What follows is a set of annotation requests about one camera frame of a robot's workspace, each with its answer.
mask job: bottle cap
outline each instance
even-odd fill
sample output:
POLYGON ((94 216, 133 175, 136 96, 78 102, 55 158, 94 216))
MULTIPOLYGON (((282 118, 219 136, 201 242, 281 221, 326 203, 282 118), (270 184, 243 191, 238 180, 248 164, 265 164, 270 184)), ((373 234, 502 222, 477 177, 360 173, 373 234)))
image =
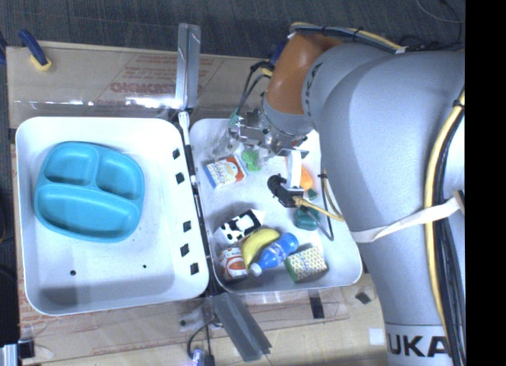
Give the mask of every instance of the bottle cap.
POLYGON ((260 274, 262 273, 262 268, 258 263, 253 262, 250 265, 250 272, 252 272, 254 276, 260 276, 260 274))

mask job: food can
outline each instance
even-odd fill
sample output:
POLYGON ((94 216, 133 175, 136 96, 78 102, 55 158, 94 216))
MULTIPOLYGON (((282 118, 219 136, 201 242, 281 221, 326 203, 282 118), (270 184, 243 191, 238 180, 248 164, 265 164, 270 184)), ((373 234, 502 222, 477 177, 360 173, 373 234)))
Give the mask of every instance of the food can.
POLYGON ((240 248, 224 249, 219 256, 221 274, 225 281, 238 281, 247 277, 246 266, 240 248))

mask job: plastic water bottle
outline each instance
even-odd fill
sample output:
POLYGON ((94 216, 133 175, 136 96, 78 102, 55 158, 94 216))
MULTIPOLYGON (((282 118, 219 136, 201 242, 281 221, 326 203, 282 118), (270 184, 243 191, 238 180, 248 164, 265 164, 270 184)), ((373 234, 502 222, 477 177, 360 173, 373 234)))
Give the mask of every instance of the plastic water bottle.
POLYGON ((274 268, 299 247, 299 240, 291 233, 284 233, 278 240, 265 247, 257 262, 250 265, 250 272, 259 276, 264 269, 274 268))

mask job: blue divided plate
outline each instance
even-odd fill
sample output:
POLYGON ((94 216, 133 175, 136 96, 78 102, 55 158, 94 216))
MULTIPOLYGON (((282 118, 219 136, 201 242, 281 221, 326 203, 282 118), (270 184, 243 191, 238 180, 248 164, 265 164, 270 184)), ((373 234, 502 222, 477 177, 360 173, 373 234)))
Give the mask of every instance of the blue divided plate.
POLYGON ((144 175, 129 156, 81 141, 57 144, 35 189, 37 218, 49 229, 82 240, 117 242, 137 228, 144 175))

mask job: toy banana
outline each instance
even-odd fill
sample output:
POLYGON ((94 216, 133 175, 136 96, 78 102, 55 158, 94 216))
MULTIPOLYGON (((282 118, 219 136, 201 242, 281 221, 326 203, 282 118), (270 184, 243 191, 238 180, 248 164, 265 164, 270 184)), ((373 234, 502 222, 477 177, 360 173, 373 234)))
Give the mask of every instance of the toy banana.
POLYGON ((246 269, 249 269, 257 252, 277 240, 280 236, 279 232, 272 228, 260 228, 253 231, 240 246, 246 269))

